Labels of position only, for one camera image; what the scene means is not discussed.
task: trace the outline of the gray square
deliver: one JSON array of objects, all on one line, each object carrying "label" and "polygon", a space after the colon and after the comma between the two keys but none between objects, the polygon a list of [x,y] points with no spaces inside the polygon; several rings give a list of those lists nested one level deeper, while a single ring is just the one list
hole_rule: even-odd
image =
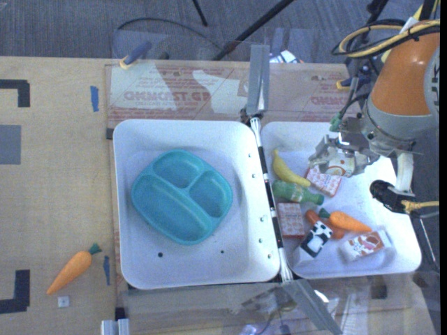
[{"label": "gray square", "polygon": [[0,165],[20,165],[22,126],[0,125]]}]

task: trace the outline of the blue plate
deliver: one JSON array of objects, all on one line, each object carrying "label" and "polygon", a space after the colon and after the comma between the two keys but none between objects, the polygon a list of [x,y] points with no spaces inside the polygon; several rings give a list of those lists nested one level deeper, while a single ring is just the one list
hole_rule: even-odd
[{"label": "blue plate", "polygon": [[133,206],[156,230],[179,244],[208,238],[230,210],[230,184],[189,151],[173,149],[153,160],[133,182]]}]

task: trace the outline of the orange carrot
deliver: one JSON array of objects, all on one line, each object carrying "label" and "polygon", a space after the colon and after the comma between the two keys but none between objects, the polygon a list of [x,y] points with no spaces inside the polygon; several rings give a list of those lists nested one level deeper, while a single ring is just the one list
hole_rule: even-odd
[{"label": "orange carrot", "polygon": [[77,252],[62,268],[56,279],[47,290],[47,294],[51,295],[69,284],[73,279],[84,273],[91,264],[92,256],[95,253],[101,252],[98,244],[93,244],[88,251]]},{"label": "orange carrot", "polygon": [[305,218],[311,225],[314,225],[317,221],[323,222],[332,230],[331,238],[333,239],[341,239],[344,237],[344,230],[342,228],[334,226],[327,218],[321,218],[313,209],[308,209],[306,211]]},{"label": "orange carrot", "polygon": [[334,226],[343,228],[344,230],[354,232],[371,232],[370,226],[355,219],[342,211],[334,211],[330,213],[329,220]]}]

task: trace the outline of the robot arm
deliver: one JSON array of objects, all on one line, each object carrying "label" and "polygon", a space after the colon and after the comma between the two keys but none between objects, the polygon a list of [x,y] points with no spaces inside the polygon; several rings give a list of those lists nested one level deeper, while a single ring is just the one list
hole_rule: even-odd
[{"label": "robot arm", "polygon": [[394,47],[358,118],[347,117],[338,136],[326,135],[309,166],[345,177],[364,172],[380,156],[397,159],[397,183],[375,181],[372,195],[392,211],[413,200],[412,149],[416,138],[439,125],[440,33],[411,38]]}]

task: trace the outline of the banana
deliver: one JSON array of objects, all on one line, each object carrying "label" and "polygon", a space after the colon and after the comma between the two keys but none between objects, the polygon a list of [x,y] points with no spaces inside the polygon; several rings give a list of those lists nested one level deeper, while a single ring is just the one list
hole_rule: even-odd
[{"label": "banana", "polygon": [[285,182],[293,182],[304,187],[310,186],[310,181],[294,173],[286,162],[278,154],[278,149],[273,151],[273,170],[276,175]]}]

